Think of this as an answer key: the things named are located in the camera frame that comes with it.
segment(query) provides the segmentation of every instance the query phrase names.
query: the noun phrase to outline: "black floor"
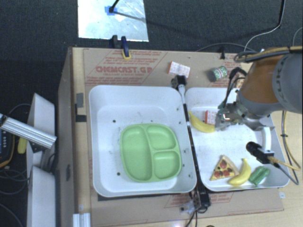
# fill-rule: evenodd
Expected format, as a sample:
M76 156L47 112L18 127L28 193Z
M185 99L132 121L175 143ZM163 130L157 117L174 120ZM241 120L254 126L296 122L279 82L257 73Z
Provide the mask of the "black floor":
M130 42L131 48L196 51L221 42L245 45L252 36L273 29L281 0L144 0L144 4L150 41ZM302 26L302 14L303 0L286 0L281 27L257 37L249 47L291 45ZM34 92L55 103L68 46L108 47L108 41L78 38L77 23L77 0L0 0L0 113L31 103ZM302 45L302 31L295 43ZM225 47L226 52L241 50ZM25 122L27 110L24 106L12 116ZM23 171L25 157L15 153L10 167ZM0 178L0 190L19 186ZM13 196L0 193L0 203L26 225L26 189ZM1 206L0 226L17 226Z

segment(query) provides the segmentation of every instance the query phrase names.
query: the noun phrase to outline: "silver metal plate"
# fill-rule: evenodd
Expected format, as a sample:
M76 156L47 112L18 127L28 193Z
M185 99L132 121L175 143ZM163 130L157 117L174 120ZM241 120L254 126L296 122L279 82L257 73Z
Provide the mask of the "silver metal plate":
M108 8L115 0L78 0L78 32L80 38L118 39L148 42L143 0L120 0L115 14Z

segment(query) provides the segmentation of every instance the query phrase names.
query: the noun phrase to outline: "cardboard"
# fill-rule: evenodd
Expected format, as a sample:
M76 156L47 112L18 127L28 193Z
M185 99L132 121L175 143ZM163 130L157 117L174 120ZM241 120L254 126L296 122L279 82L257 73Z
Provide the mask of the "cardboard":
M221 65L230 71L239 64L233 62L232 54L227 54L226 60L220 60L218 53L134 50L131 54L132 59L124 61L117 49L69 49L59 88L61 226L71 226L72 213L77 212L90 212L94 227L189 218L187 213L180 212L180 207L190 200L187 193L117 199L97 195L91 182L88 93L98 84L169 86L173 78L167 73L171 61L191 68L187 88L225 87L227 79L211 83L207 71ZM77 95L82 95L86 102L79 107ZM66 181L68 165L71 172ZM199 217L283 210L278 189L212 193L210 197L211 207Z

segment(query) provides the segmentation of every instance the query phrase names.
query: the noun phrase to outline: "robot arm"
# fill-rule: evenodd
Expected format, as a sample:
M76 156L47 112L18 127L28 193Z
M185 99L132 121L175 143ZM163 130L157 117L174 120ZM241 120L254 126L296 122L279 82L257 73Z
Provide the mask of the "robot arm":
M278 110L302 114L302 50L254 62L236 101L218 112L215 127L239 123L261 130L260 119Z

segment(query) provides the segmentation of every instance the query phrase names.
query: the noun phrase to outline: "white tray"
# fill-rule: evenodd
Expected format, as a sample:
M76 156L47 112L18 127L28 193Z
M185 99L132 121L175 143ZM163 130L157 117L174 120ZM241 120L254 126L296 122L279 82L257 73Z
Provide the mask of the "white tray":
M205 111L217 112L218 105L224 100L225 88L191 88L186 92L186 102L189 111L200 119L204 119ZM235 90L230 93L228 103L236 99ZM262 119L262 123L274 127L271 117ZM285 161L281 146L274 128L271 129L271 150L275 157ZM242 159L247 158L252 171L262 164L246 150L249 141L262 145L261 132L252 131L246 125L232 125L225 131L214 133L202 133L192 127L193 140L196 148L196 156L199 164L200 175L204 185L212 191L234 191L255 188L283 187L288 184L289 178L271 164L265 165L270 168L269 176L257 187L247 181L239 187L233 187L227 182L230 178L210 181L213 170L221 155L228 156L241 170Z
M196 172L181 96L170 87L96 86L89 94L92 132L93 183L105 197L189 192ZM178 140L182 168L178 176L160 182L139 183L125 173L119 139L132 124L160 123Z

